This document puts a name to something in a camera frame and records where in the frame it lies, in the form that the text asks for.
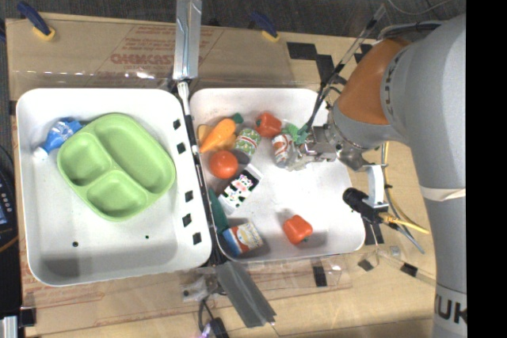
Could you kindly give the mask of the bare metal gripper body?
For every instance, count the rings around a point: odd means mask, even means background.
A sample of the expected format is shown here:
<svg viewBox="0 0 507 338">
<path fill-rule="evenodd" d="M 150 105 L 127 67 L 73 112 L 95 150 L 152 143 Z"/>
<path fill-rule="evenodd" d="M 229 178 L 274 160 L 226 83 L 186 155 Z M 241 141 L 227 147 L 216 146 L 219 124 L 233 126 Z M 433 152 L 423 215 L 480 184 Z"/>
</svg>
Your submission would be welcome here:
<svg viewBox="0 0 507 338">
<path fill-rule="evenodd" d="M 301 154 L 313 161 L 338 160 L 353 171 L 370 165 L 363 154 L 381 144 L 381 126 L 354 124 L 337 127 L 334 124 L 301 128 Z"/>
</svg>

